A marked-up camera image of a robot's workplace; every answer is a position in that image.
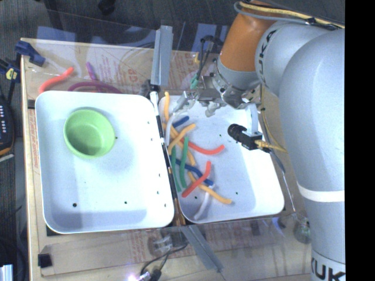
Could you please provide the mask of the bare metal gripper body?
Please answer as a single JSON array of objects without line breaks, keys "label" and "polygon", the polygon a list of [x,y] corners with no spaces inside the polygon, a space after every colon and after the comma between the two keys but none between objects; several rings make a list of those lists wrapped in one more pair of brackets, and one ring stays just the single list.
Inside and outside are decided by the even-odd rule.
[{"label": "bare metal gripper body", "polygon": [[248,102],[244,97],[260,84],[256,74],[215,74],[206,76],[197,86],[198,101],[243,109]]}]

